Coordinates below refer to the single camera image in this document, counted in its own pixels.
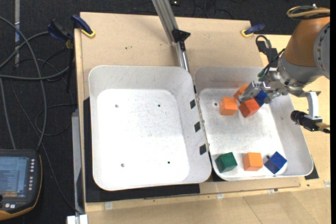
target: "orange block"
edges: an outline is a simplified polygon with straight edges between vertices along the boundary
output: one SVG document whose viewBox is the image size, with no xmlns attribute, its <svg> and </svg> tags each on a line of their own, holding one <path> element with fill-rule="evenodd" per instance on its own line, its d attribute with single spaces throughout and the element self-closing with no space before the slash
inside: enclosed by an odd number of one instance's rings
<svg viewBox="0 0 336 224">
<path fill-rule="evenodd" d="M 254 98 L 244 101 L 239 106 L 239 110 L 245 118 L 254 115 L 259 109 L 260 106 Z"/>
<path fill-rule="evenodd" d="M 237 101 L 233 97 L 223 97 L 219 103 L 219 111 L 221 115 L 232 116 L 238 110 Z"/>
<path fill-rule="evenodd" d="M 243 94 L 245 92 L 245 89 L 248 87 L 248 84 L 244 84 L 243 86 L 241 86 L 237 91 L 236 93 L 233 95 L 234 98 L 237 99 L 237 101 L 239 101 L 239 97 L 241 94 Z"/>
<path fill-rule="evenodd" d="M 263 159 L 259 152 L 248 152 L 243 157 L 245 171 L 258 171 L 263 167 Z"/>
</svg>

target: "wooden table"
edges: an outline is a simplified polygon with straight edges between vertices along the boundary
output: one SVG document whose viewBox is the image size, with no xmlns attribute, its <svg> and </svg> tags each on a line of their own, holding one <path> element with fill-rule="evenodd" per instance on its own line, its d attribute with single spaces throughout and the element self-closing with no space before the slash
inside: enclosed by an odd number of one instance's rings
<svg viewBox="0 0 336 224">
<path fill-rule="evenodd" d="M 169 45 L 157 16 L 81 13 L 96 31 L 92 39 L 75 30 L 79 128 L 84 164 L 83 101 L 89 97 L 88 74 L 98 65 L 178 66 L 175 48 Z M 240 31 L 249 21 L 177 17 L 181 30 L 191 33 L 186 49 L 191 75 L 203 66 L 263 67 L 267 59 L 255 37 Z M 290 36 L 269 35 L 280 51 Z M 306 87 L 321 90 L 320 116 L 330 122 L 330 85 L 325 77 Z M 306 111 L 307 100 L 292 97 L 295 109 Z M 156 199 L 86 202 L 89 223 L 331 223 L 330 135 L 309 132 L 304 136 L 319 178 L 304 177 L 214 182 L 200 184 L 199 195 Z"/>
</svg>

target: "cube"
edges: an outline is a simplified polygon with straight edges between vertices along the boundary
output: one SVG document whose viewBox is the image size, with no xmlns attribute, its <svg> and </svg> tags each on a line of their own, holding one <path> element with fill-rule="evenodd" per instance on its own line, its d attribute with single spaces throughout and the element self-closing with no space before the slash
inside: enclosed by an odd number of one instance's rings
<svg viewBox="0 0 336 224">
<path fill-rule="evenodd" d="M 265 163 L 265 166 L 273 174 L 276 174 L 285 165 L 286 162 L 287 160 L 279 152 L 275 151 L 273 156 Z"/>
<path fill-rule="evenodd" d="M 248 152 L 243 157 L 245 171 L 258 171 L 264 166 L 263 159 L 259 152 Z"/>
<path fill-rule="evenodd" d="M 234 98 L 236 98 L 237 101 L 239 101 L 239 96 L 242 95 L 242 94 L 245 92 L 245 90 L 246 90 L 247 87 L 248 87 L 248 84 L 246 83 L 246 84 L 244 84 L 243 86 L 241 86 L 241 87 L 236 91 L 236 93 L 233 95 Z"/>
<path fill-rule="evenodd" d="M 223 97 L 219 103 L 219 112 L 221 115 L 234 115 L 238 110 L 237 101 L 233 97 Z"/>
<path fill-rule="evenodd" d="M 215 162 L 220 173 L 231 171 L 237 166 L 235 156 L 232 152 L 221 154 Z"/>
<path fill-rule="evenodd" d="M 260 109 L 260 106 L 254 98 L 251 98 L 241 103 L 238 108 L 242 115 L 247 118 L 257 113 L 257 111 Z"/>
<path fill-rule="evenodd" d="M 258 105 L 261 107 L 263 104 L 265 104 L 265 98 L 267 97 L 267 93 L 264 91 L 260 91 L 254 99 L 256 99 Z"/>
</svg>

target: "green cube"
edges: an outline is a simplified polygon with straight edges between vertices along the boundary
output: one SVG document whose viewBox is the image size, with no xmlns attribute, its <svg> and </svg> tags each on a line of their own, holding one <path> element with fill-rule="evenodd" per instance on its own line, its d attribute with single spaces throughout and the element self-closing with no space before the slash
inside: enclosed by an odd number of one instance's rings
<svg viewBox="0 0 336 224">
<path fill-rule="evenodd" d="M 221 154 L 215 162 L 220 173 L 231 171 L 237 166 L 235 156 L 232 152 Z"/>
</svg>

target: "blue block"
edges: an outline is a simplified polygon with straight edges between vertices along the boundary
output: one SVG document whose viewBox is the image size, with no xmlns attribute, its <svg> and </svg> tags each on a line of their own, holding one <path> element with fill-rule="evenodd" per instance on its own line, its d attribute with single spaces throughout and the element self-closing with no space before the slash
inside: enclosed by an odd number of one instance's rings
<svg viewBox="0 0 336 224">
<path fill-rule="evenodd" d="M 254 99 L 257 101 L 258 105 L 261 107 L 263 104 L 265 104 L 265 98 L 267 97 L 267 93 L 264 91 L 259 91 L 259 93 L 254 97 Z"/>
<path fill-rule="evenodd" d="M 276 174 L 287 162 L 287 160 L 279 153 L 275 152 L 273 156 L 264 164 L 273 174 Z"/>
</svg>

